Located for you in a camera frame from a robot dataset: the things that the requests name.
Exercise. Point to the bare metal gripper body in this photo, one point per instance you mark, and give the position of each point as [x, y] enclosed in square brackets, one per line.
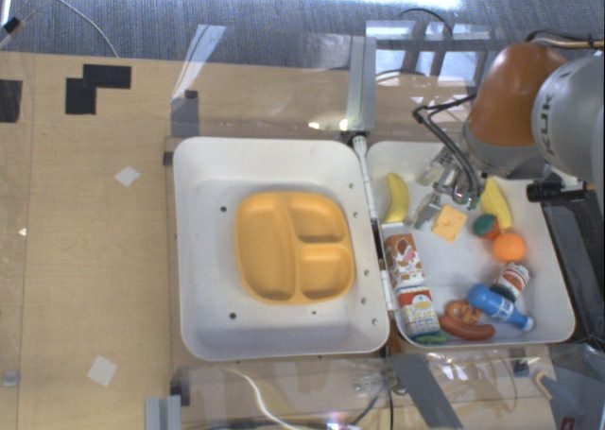
[454, 181]

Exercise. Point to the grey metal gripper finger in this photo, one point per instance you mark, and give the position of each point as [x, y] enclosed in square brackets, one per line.
[432, 167]
[426, 211]

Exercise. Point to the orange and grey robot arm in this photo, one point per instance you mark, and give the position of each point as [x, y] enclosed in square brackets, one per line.
[515, 102]

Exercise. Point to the yellow cheese slice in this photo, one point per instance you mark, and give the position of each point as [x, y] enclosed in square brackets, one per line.
[449, 223]

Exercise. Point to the yellow banana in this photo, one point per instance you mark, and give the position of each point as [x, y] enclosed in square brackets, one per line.
[399, 199]

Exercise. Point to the orange and white carton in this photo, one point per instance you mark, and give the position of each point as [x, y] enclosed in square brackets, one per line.
[403, 260]

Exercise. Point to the red strawberry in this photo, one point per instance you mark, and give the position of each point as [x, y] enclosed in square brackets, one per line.
[487, 227]

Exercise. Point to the white plastic tray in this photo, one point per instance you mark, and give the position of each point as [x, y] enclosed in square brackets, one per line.
[212, 248]
[454, 267]

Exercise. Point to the orange fruit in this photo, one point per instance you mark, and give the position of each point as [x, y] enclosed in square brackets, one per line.
[509, 247]

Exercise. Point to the brown pretzel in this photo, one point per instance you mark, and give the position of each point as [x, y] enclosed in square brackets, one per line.
[463, 311]

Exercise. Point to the white orange bottle black cap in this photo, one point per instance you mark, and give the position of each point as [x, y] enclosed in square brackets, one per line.
[512, 280]

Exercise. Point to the blue and white bottle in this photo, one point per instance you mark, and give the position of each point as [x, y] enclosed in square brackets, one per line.
[494, 305]

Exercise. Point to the red sausage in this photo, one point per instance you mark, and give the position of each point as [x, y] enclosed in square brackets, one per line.
[468, 331]

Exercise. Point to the green flat toy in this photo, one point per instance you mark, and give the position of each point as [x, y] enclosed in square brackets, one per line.
[435, 338]

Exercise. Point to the orange divided plate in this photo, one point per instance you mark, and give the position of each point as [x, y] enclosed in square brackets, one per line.
[264, 248]

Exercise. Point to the black cylinder on white bracket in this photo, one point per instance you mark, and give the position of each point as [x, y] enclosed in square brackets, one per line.
[548, 191]

